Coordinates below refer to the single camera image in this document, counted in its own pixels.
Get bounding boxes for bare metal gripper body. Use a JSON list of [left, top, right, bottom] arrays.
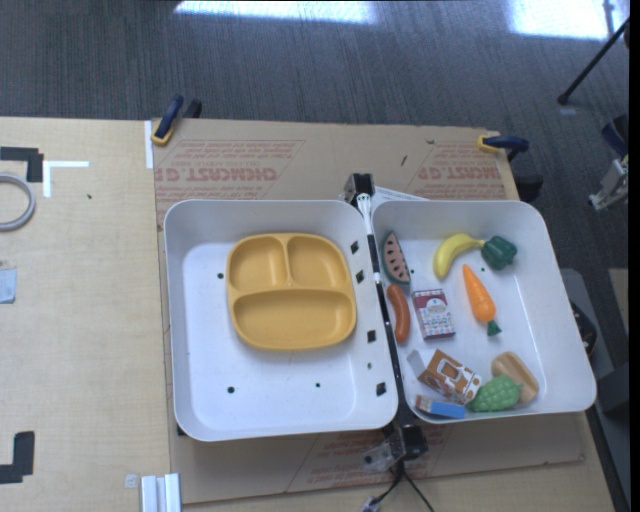
[[588, 155, 630, 212]]

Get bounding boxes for green bell pepper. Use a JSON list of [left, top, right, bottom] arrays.
[[480, 235, 519, 272]]

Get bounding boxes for white plastic tray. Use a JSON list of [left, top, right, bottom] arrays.
[[371, 199, 598, 425], [163, 199, 400, 443]]

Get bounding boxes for orange carrot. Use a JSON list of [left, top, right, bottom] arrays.
[[461, 263, 503, 337]]

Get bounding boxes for yellow banana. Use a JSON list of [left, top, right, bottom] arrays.
[[432, 232, 487, 281]]

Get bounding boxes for tan bread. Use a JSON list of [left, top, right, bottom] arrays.
[[490, 351, 540, 405]]

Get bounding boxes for white paper sheet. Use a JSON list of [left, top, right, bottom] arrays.
[[372, 186, 431, 203]]

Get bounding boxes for red and white carton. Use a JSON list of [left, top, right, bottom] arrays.
[[411, 288, 457, 341]]

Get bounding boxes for red and green watermelon slice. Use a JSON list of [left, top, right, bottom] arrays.
[[382, 230, 413, 288]]

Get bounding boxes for green grapes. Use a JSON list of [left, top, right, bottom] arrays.
[[467, 373, 525, 414]]

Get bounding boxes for orange sausage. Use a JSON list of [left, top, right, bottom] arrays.
[[386, 283, 412, 345]]

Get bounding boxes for orange and white carton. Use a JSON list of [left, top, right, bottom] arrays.
[[417, 348, 483, 405]]

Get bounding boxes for blue and orange box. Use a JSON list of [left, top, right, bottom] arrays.
[[414, 394, 467, 420]]

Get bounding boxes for brown cardboard board red print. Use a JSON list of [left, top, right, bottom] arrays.
[[151, 118, 586, 505]]

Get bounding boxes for yellow divided plate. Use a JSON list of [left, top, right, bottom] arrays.
[[225, 232, 358, 351]]

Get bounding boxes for white tape roll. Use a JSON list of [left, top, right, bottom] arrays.
[[0, 172, 37, 232]]

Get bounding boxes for black block with thin wires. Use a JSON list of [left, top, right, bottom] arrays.
[[343, 172, 376, 204], [363, 424, 430, 472]]

